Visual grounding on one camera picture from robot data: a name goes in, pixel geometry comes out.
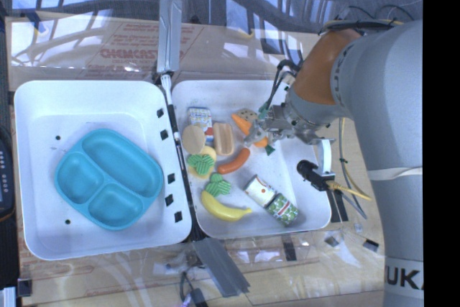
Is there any white can with red print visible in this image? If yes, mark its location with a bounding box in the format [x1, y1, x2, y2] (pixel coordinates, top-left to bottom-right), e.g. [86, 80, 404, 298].
[243, 174, 277, 209]

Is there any orange carrot with green top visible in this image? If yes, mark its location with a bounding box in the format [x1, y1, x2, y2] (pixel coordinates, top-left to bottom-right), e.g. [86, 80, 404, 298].
[231, 113, 276, 156]

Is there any yellow banana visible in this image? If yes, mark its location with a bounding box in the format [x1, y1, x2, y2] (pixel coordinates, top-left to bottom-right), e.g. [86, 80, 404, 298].
[200, 189, 254, 222]

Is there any tan hot dog bun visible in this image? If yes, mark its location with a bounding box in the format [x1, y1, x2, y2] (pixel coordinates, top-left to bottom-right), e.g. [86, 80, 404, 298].
[212, 122, 236, 157]

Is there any tan cracker with dark dots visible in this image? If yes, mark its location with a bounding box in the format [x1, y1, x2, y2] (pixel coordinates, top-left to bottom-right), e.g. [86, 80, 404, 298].
[236, 108, 259, 124]

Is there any pale yellow round toy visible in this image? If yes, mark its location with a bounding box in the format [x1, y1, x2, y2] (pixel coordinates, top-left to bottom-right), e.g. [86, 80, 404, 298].
[188, 145, 218, 179]

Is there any blue divided plate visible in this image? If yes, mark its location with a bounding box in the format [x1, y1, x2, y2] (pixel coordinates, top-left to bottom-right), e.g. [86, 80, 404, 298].
[54, 128, 165, 232]

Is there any black cylinder on white bracket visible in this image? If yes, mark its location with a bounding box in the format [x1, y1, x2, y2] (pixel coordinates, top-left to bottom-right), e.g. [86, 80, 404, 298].
[296, 138, 337, 192]

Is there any brown cardboard board red print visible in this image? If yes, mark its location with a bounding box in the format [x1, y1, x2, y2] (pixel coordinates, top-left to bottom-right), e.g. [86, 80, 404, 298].
[4, 15, 386, 307]

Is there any white plastic tray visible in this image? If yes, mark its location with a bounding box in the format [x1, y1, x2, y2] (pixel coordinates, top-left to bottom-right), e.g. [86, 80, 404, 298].
[171, 79, 333, 241]
[13, 79, 193, 261]

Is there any white carton with colourful print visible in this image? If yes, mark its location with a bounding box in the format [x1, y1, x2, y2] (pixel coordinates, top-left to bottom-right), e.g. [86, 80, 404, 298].
[187, 106, 214, 147]

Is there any orange sausage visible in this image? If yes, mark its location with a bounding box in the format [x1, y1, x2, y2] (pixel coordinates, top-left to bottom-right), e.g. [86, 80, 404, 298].
[216, 147, 252, 175]

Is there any black block with thin wires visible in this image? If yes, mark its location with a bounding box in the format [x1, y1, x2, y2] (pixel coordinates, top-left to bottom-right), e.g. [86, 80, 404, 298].
[189, 287, 208, 307]

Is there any round tan biscuit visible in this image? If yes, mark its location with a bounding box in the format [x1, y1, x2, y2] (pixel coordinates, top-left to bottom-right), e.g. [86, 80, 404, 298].
[181, 124, 207, 156]

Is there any can with green print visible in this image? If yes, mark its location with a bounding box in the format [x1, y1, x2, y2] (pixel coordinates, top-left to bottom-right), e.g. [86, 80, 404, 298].
[265, 193, 300, 227]

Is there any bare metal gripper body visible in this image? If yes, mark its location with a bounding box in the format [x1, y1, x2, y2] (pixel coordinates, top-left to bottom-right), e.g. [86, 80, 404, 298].
[256, 104, 326, 146]

